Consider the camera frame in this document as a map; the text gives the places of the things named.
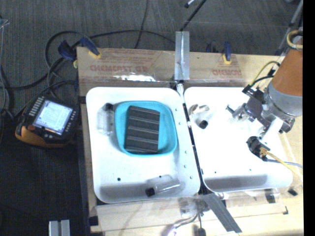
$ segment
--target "dark gray carpet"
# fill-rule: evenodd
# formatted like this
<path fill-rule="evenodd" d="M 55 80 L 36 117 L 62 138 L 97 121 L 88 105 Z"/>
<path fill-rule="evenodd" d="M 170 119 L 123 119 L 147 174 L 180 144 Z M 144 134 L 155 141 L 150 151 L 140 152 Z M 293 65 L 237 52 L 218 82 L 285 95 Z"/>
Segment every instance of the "dark gray carpet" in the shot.
<path fill-rule="evenodd" d="M 138 49 L 175 50 L 179 30 L 202 0 L 189 8 L 189 0 L 148 0 L 148 11 Z M 207 0 L 184 30 L 190 33 L 190 50 L 205 52 L 215 41 L 225 41 L 236 54 L 273 55 L 286 32 L 299 0 Z M 146 0 L 0 0 L 0 15 L 10 21 L 5 29 L 2 72 L 8 87 L 28 85 L 48 71 L 44 49 L 48 39 L 72 30 L 88 36 L 139 30 Z M 129 31 L 95 37 L 101 48 L 134 48 L 139 32 Z M 60 58 L 58 45 L 70 45 L 78 34 L 62 34 L 50 44 L 49 64 Z M 73 80 L 77 72 L 70 62 L 58 69 L 60 78 Z M 10 89 L 9 110 L 17 114 L 47 82 L 28 89 Z M 77 102 L 73 85 L 56 91 L 59 98 Z M 0 104 L 3 102 L 0 90 Z M 45 150 L 14 138 L 7 121 L 0 144 L 0 235 L 48 235 L 49 220 L 70 219 L 71 235 L 84 234 L 84 216 L 76 145 Z"/>

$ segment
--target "clear plastic bottle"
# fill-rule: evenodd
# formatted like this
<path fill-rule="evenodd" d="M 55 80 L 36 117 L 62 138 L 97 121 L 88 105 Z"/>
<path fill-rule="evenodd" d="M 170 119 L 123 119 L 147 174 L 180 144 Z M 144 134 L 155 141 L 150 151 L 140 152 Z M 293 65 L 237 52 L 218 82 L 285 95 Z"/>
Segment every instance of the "clear plastic bottle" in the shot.
<path fill-rule="evenodd" d="M 146 195 L 167 195 L 181 191 L 183 185 L 171 175 L 163 175 L 147 181 Z"/>
<path fill-rule="evenodd" d="M 106 103 L 97 112 L 96 117 L 97 131 L 105 136 L 110 136 L 114 130 L 114 106 Z"/>

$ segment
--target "white tray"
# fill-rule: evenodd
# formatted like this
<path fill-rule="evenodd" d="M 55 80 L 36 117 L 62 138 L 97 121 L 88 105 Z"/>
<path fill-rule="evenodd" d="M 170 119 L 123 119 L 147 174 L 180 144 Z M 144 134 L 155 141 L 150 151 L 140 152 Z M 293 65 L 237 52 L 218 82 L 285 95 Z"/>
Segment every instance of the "white tray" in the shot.
<path fill-rule="evenodd" d="M 252 154 L 246 143 L 257 136 L 262 126 L 257 120 L 238 121 L 226 110 L 229 104 L 236 109 L 249 97 L 242 88 L 188 88 L 184 94 L 187 108 L 208 105 L 208 126 L 198 126 L 199 115 L 190 116 L 203 181 L 214 192 L 231 192 L 287 187 L 292 183 L 292 172 L 277 163 L 263 162 Z M 286 155 L 279 136 L 272 141 L 270 151 L 283 161 Z"/>
<path fill-rule="evenodd" d="M 137 157 L 119 149 L 115 133 L 110 138 L 96 129 L 96 114 L 105 103 L 159 101 L 173 114 L 178 146 L 171 154 Z M 200 188 L 198 170 L 179 94 L 169 88 L 93 88 L 86 96 L 94 191 L 103 202 L 114 204 L 154 198 L 190 197 Z M 159 176 L 177 178 L 180 192 L 147 197 L 146 182 Z"/>

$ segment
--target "display screen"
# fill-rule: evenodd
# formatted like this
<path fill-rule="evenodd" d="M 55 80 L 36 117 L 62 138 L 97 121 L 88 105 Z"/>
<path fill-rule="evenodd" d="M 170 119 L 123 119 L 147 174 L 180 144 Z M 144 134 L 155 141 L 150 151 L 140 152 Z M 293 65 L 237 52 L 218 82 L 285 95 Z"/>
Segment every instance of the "display screen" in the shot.
<path fill-rule="evenodd" d="M 33 125 L 61 135 L 71 115 L 72 108 L 45 100 Z"/>

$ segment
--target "blue bowl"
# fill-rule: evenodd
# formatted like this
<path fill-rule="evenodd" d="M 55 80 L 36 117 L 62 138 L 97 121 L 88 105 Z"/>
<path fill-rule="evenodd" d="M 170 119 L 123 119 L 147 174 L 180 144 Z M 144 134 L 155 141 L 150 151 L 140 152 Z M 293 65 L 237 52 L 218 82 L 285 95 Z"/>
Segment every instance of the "blue bowl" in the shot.
<path fill-rule="evenodd" d="M 158 148 L 156 154 L 133 154 L 125 149 L 126 126 L 130 106 L 156 110 L 160 112 Z M 115 109 L 115 128 L 120 149 L 132 156 L 148 157 L 172 153 L 177 147 L 177 133 L 171 110 L 157 101 L 126 101 L 119 103 Z"/>

